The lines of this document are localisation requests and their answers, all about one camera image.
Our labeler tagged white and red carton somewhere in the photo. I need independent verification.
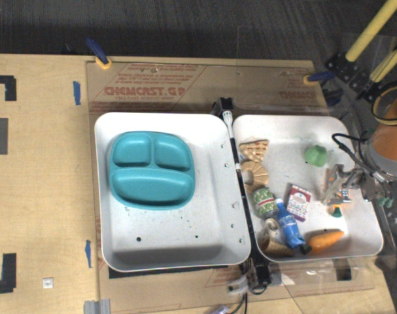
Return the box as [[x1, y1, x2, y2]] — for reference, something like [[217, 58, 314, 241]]
[[285, 184, 313, 223]]

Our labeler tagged black block with thin wires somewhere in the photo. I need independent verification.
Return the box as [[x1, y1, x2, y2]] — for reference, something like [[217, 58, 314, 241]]
[[249, 263, 273, 289], [213, 97, 235, 117]]

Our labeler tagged green and white can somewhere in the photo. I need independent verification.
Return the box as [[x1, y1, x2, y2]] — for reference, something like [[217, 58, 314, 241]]
[[251, 186, 280, 220]]

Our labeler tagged white curled shape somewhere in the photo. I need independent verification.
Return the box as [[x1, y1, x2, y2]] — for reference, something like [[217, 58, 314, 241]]
[[264, 217, 281, 234]]

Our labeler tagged white plastic tray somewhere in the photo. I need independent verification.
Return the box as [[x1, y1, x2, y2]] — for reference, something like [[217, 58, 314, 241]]
[[232, 114, 385, 263], [94, 111, 252, 273]]

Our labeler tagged light green round shape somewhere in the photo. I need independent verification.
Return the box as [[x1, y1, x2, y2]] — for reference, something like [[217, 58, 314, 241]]
[[303, 144, 328, 168]]

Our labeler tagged brown waffle cone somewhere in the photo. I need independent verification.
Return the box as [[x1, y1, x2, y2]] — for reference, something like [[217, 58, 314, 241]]
[[260, 235, 296, 259]]

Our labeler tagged tan pizza slice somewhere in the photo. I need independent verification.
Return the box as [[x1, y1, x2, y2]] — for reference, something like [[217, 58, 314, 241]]
[[238, 138, 271, 164]]

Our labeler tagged blue bottle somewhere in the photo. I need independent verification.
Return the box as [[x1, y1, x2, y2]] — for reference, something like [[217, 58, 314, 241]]
[[275, 198, 313, 255]]

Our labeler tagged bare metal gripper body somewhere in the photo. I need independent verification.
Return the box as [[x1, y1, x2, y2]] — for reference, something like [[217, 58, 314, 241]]
[[343, 167, 387, 203]]

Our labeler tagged brown cardboard board red print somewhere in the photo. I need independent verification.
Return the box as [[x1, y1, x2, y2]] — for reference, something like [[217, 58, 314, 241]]
[[85, 60, 377, 310]]

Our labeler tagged tan ridged bread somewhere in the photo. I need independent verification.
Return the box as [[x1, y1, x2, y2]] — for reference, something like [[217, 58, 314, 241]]
[[240, 160, 270, 193]]

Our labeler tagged thin black and white rod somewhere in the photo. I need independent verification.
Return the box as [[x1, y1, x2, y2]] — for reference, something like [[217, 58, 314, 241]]
[[222, 109, 266, 268]]

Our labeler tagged orange carrot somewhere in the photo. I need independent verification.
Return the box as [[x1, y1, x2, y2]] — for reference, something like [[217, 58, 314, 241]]
[[308, 230, 345, 255]]

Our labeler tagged teal divided plate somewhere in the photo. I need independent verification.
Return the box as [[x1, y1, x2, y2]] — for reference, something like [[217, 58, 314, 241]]
[[109, 130, 196, 212]]

